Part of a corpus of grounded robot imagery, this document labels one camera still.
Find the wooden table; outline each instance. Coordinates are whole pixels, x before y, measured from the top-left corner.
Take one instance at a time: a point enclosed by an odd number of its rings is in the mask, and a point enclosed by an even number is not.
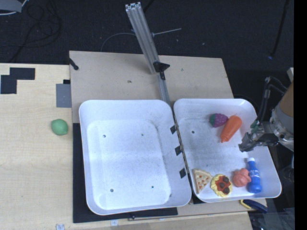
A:
[[[143,55],[72,51],[70,57],[78,71],[68,65],[0,64],[0,75],[9,75],[10,68],[35,68],[35,80],[18,80],[16,94],[0,94],[2,229],[53,230],[57,224],[72,230],[252,229],[247,209],[238,201],[187,204],[178,207],[174,217],[119,219],[116,227],[110,220],[73,223],[72,124],[79,122],[81,102],[101,97],[160,99],[160,95]],[[233,98],[221,59],[160,56],[160,60],[171,65],[165,76],[172,103],[180,98]],[[59,108],[56,84],[69,79],[72,108]],[[51,121],[58,118],[68,123],[64,136],[51,130]],[[265,199],[257,201],[266,204]]]

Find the toy carrot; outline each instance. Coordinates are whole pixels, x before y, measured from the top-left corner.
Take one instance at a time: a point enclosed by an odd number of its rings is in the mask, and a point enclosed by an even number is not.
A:
[[[223,143],[224,141],[229,141],[231,137],[238,131],[241,125],[241,118],[236,115],[230,116],[220,134],[221,142]]]

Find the black cable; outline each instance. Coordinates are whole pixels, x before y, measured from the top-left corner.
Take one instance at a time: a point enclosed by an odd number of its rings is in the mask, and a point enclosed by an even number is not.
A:
[[[290,0],[286,0],[286,2],[284,4],[282,19],[281,19],[279,30],[278,30],[278,33],[277,33],[275,45],[274,45],[273,51],[270,54],[270,57],[274,57],[274,55],[275,55],[275,52],[276,52],[276,49],[277,49],[277,46],[278,46],[278,43],[279,43],[279,38],[280,38],[280,36],[282,34],[283,23],[284,23],[284,19],[286,17],[286,13],[287,13],[287,10],[288,10],[289,2],[290,2]]]
[[[269,96],[264,99],[263,112],[262,112],[261,119],[259,121],[258,126],[260,126],[262,124],[263,120],[264,120],[264,116],[265,116],[265,113],[266,113],[266,110],[267,110],[267,106],[268,106],[268,99],[269,99]]]
[[[287,87],[285,87],[285,86],[283,85],[283,83],[282,83],[278,78],[273,77],[273,76],[269,76],[269,78],[270,78],[270,79],[273,79],[273,80],[275,80],[277,83],[279,83],[279,85],[280,85],[283,89],[285,89],[285,90],[288,89]]]
[[[36,8],[39,8],[39,9],[42,10],[42,13],[39,15],[38,18],[35,18],[30,13],[30,9],[32,9],[33,7],[36,7]],[[13,57],[9,60],[9,62],[16,62],[18,55],[20,54],[21,50],[24,47],[43,47],[43,46],[47,46],[47,45],[52,44],[53,42],[55,42],[59,38],[59,36],[61,35],[61,32],[62,32],[62,21],[61,21],[61,18],[58,16],[57,7],[56,7],[54,0],[48,0],[48,2],[46,4],[46,8],[47,8],[47,11],[50,14],[48,20],[43,19],[44,15],[45,15],[45,10],[42,7],[40,7],[40,6],[29,6],[27,8],[27,13],[29,14],[29,16],[32,19],[37,20],[37,22],[30,28],[30,30],[28,31],[28,33],[27,33],[27,35],[24,39],[24,42],[21,45],[3,45],[3,46],[18,46],[19,47],[17,52],[13,55]],[[50,32],[46,32],[43,29],[42,23],[45,23],[45,22],[49,23]],[[57,28],[55,30],[53,30],[52,27],[51,27],[51,24],[55,24],[57,26]],[[29,37],[31,35],[31,32],[35,31],[35,30],[41,32],[45,36],[42,37],[42,38],[36,39],[36,40],[29,41]],[[48,40],[49,38],[52,38],[52,39],[48,43],[40,44],[40,45],[29,45],[29,44],[41,42],[41,41],[44,41],[44,40]]]
[[[284,95],[284,91],[278,89],[276,86],[274,86],[274,85],[272,85],[272,84],[269,84],[269,85],[268,85],[268,89],[270,89],[270,88],[275,89],[275,90],[277,90],[279,93],[281,93],[282,95]]]
[[[146,5],[146,7],[143,9],[143,12],[146,13],[150,5],[154,2],[155,0],[150,0],[149,3]]]
[[[261,115],[262,115],[262,109],[263,109],[264,99],[265,99],[265,92],[267,90],[267,86],[269,84],[269,81],[270,80],[267,80],[267,78],[266,78],[265,84],[264,84],[264,87],[263,87],[262,99],[261,99],[261,104],[260,104],[260,108],[259,108],[258,115],[257,115],[257,120],[259,120]]]

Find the green ball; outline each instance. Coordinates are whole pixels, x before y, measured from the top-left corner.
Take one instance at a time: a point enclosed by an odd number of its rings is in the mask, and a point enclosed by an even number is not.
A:
[[[52,131],[58,135],[63,136],[68,132],[68,125],[63,119],[56,119],[51,122]]]

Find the cable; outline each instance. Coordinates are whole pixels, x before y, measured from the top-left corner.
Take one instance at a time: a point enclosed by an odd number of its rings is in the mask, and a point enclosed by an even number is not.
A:
[[[143,9],[143,12],[146,13],[150,5],[153,3],[154,0],[150,0],[149,3],[146,5],[146,7]]]
[[[273,51],[269,55],[269,59],[273,59],[273,57],[275,56],[276,49],[277,49],[277,46],[278,46],[278,43],[279,43],[279,39],[280,39],[280,36],[282,34],[283,23],[284,23],[284,20],[285,20],[285,17],[286,17],[286,13],[287,13],[287,10],[288,10],[289,2],[290,2],[290,0],[286,0],[285,4],[283,6],[282,19],[281,19],[281,22],[280,22],[280,25],[279,25],[277,36],[276,36],[275,45],[274,45]]]
[[[29,10],[34,7],[34,6],[29,6],[28,9],[27,9],[27,12],[29,13]],[[62,32],[62,21],[61,21],[61,18],[58,16],[57,14],[57,8],[56,8],[56,5],[54,3],[54,0],[48,0],[48,3],[47,3],[47,11],[51,14],[52,18],[56,18],[56,21],[51,20],[50,19],[50,15],[49,15],[49,19],[48,20],[43,20],[43,17],[44,17],[44,9],[39,7],[40,9],[42,9],[42,14],[40,15],[39,18],[35,18],[33,16],[31,16],[31,18],[37,20],[37,22],[30,28],[30,30],[28,31],[25,39],[24,39],[24,43],[21,44],[21,45],[18,45],[18,50],[17,52],[13,55],[13,57],[10,59],[9,62],[16,62],[17,60],[17,57],[18,55],[20,54],[21,50],[24,48],[24,47],[43,47],[43,46],[47,46],[53,42],[55,42],[61,32]],[[48,33],[48,32],[45,32],[42,28],[42,22],[47,22],[49,23],[49,28],[51,28],[51,31]],[[53,28],[51,27],[51,25],[54,25],[56,24],[57,25],[57,28],[55,28],[55,30],[53,30]],[[36,39],[36,40],[32,40],[32,41],[29,41],[29,36],[31,34],[32,31],[40,31],[42,34],[46,35],[42,38],[39,38],[39,39]],[[52,38],[51,41],[49,41],[48,43],[45,43],[45,44],[42,44],[42,45],[28,45],[28,44],[32,44],[32,43],[36,43],[36,42],[40,42],[40,41],[43,41],[43,40],[48,40],[49,38]]]
[[[259,112],[258,112],[257,118],[255,119],[255,121],[251,125],[251,128],[255,128],[255,125],[260,126],[262,124],[263,120],[264,120],[264,116],[265,116],[267,105],[268,105],[268,99],[269,99],[270,93],[271,93],[270,89],[271,88],[275,89],[281,95],[284,95],[284,93],[285,93],[284,91],[280,90],[279,88],[277,88],[273,84],[269,84],[269,82],[272,79],[275,80],[276,82],[278,82],[285,90],[287,89],[285,86],[283,86],[282,82],[279,79],[277,79],[273,76],[266,77]]]
[[[106,44],[106,42],[107,42],[110,38],[112,38],[112,37],[114,37],[114,36],[119,36],[119,35],[132,35],[132,36],[136,36],[136,35],[133,34],[133,33],[117,33],[117,34],[114,34],[114,35],[108,37],[108,38],[103,42],[103,44],[101,45],[101,48],[100,48],[100,52],[102,52],[102,49],[103,49],[104,45]]]
[[[21,8],[24,7],[24,5],[28,2],[29,0],[24,0],[24,2],[22,3],[21,5]],[[0,13],[0,15],[11,15],[11,14],[15,14],[17,13],[16,11],[13,11],[13,12],[9,12],[9,13]]]

